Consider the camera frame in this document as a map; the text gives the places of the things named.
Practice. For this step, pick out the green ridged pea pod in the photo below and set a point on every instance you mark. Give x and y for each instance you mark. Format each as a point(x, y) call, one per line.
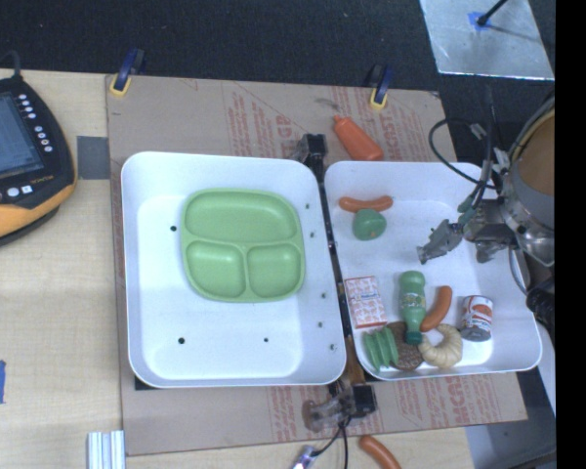
point(380, 350)

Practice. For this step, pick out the black cylinder on white bracket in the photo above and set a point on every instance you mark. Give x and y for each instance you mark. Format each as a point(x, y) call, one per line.
point(542, 303)

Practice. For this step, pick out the beige croissant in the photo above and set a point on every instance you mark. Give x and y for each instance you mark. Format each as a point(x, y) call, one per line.
point(447, 352)

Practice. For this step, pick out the green pepper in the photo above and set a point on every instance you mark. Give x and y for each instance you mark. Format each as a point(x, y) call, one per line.
point(368, 225)

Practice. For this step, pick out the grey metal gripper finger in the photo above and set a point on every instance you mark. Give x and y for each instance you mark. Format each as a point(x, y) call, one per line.
point(442, 242)
point(490, 252)

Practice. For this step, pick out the orange bottle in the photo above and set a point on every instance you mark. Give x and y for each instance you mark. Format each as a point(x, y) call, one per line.
point(359, 140)

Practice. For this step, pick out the orange and white carton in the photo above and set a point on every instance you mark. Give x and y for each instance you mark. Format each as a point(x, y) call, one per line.
point(366, 303)

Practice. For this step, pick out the green bottle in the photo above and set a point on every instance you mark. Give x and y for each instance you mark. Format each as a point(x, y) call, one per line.
point(412, 301)

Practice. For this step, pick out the green divided plate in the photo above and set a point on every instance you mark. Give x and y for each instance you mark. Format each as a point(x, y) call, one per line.
point(239, 218)

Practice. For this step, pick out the orange sausage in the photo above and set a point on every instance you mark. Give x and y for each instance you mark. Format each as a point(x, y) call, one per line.
point(438, 308)
point(378, 452)
point(366, 204)

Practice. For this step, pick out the brown biscuit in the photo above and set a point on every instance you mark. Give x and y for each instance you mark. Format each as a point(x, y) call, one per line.
point(409, 357)

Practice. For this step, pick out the thin black and white rod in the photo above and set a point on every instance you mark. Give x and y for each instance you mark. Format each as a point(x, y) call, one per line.
point(333, 257)

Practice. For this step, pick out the brown cardboard board, red print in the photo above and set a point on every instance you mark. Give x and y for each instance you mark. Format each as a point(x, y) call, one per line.
point(185, 115)

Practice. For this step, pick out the white plastic tray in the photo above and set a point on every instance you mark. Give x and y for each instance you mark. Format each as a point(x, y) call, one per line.
point(498, 311)
point(224, 345)

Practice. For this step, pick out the white and orange can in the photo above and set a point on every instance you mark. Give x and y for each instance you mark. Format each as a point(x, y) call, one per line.
point(477, 318)

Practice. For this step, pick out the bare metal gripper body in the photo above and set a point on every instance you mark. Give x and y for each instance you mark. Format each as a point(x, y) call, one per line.
point(488, 223)

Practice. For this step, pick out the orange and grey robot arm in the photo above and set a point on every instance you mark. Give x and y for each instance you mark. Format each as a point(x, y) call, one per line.
point(542, 154)

